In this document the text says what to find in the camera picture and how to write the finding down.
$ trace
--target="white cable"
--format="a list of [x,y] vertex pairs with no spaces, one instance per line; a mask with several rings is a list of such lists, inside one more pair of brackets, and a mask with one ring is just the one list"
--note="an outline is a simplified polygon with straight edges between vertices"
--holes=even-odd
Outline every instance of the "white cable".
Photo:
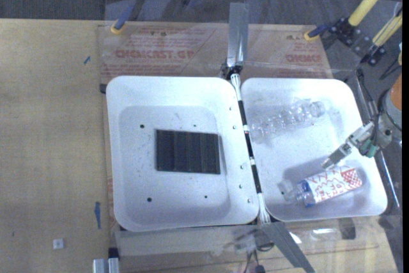
[[230,81],[231,81],[231,84],[235,87],[237,101],[241,101],[242,93],[240,91],[240,84],[241,84],[240,75],[238,75],[237,73],[231,74]]
[[258,212],[258,219],[261,224],[267,224],[271,222],[270,215],[266,209],[266,203],[264,201],[264,197],[262,193],[257,194],[258,203],[259,203],[259,212]]

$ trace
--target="crushed plastic bottle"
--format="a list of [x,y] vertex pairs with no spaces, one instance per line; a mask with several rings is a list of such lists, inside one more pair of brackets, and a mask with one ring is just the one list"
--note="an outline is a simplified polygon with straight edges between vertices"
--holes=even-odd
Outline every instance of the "crushed plastic bottle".
[[362,180],[355,168],[340,166],[299,181],[294,186],[283,180],[279,189],[284,199],[311,207],[322,201],[342,195],[362,186]]
[[259,114],[251,118],[249,120],[251,139],[261,142],[291,129],[307,127],[324,114],[323,102],[296,98],[291,105],[276,109],[269,115]]

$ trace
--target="clear acrylic sheet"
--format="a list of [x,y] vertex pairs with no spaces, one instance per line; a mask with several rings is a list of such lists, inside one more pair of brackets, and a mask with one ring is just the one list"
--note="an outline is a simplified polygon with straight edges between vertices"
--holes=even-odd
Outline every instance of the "clear acrylic sheet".
[[[393,267],[390,262],[385,263],[386,258],[392,260],[392,255],[376,217],[291,223],[286,227],[317,272],[381,273],[385,267]],[[198,244],[195,236],[203,235],[207,236],[206,240]],[[256,259],[254,255],[248,259],[253,251],[257,251],[259,263],[266,269],[294,269],[277,245],[256,225],[187,228],[177,232],[119,231],[116,239],[124,256],[132,254],[129,257],[132,261],[122,263],[125,271],[138,268],[141,272],[163,269],[192,272],[191,266],[195,266],[200,272],[242,273],[248,264],[247,272],[254,272]],[[184,243],[188,239],[192,240],[191,245]],[[152,249],[146,245],[147,240],[157,246]],[[373,254],[378,254],[374,260],[356,261],[357,257]]]
[[[284,76],[340,79],[353,90],[361,116],[364,120],[368,119],[367,97],[355,74],[361,57],[338,41],[318,39],[309,44],[304,42],[305,49],[295,47],[296,42],[303,42],[305,32],[349,16],[360,2],[243,0],[249,9],[249,46],[242,71],[243,80],[248,77]],[[218,76],[228,49],[229,5],[227,0],[107,0],[105,24],[98,29],[101,83],[106,84],[118,75]],[[134,8],[122,34],[112,34],[113,22],[129,6]],[[401,3],[395,1],[378,1],[362,21],[362,32],[372,38],[400,6]],[[165,38],[172,40],[165,43]],[[149,53],[152,42],[156,52]],[[400,42],[399,30],[384,45],[389,55],[383,60],[391,61],[391,58],[397,57]],[[301,49],[300,54],[294,53],[297,48]],[[321,56],[320,60],[314,57],[317,55]],[[375,76],[383,73],[380,68],[369,66],[364,67],[364,71]],[[379,80],[366,87],[376,98],[390,85],[387,81]],[[382,159],[380,162],[378,168],[388,198],[394,201],[393,183],[388,176],[386,163]],[[358,220],[363,220],[360,222],[366,226],[365,217]],[[326,230],[328,234],[317,236],[315,232],[294,232],[303,242],[300,246],[303,251],[313,253],[337,247],[331,245],[335,244],[331,238],[339,238],[339,231],[325,224],[323,229],[329,229]],[[331,240],[322,241],[324,235]],[[359,240],[362,246],[373,239],[364,237]],[[373,242],[371,247],[377,247],[377,243]]]

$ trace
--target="small white object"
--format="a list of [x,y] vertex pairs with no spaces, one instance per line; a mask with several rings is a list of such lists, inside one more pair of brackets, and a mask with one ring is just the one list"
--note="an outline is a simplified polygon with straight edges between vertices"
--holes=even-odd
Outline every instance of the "small white object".
[[62,249],[62,248],[64,248],[64,239],[54,239],[52,241],[52,248],[53,249]]

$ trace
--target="robotic arm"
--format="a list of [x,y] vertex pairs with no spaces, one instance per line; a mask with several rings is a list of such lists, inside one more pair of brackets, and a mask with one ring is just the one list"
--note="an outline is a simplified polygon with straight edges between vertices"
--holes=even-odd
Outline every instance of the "robotic arm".
[[324,169],[337,165],[357,148],[362,156],[373,157],[392,141],[402,145],[402,73],[383,96],[379,113],[352,133],[322,164]]

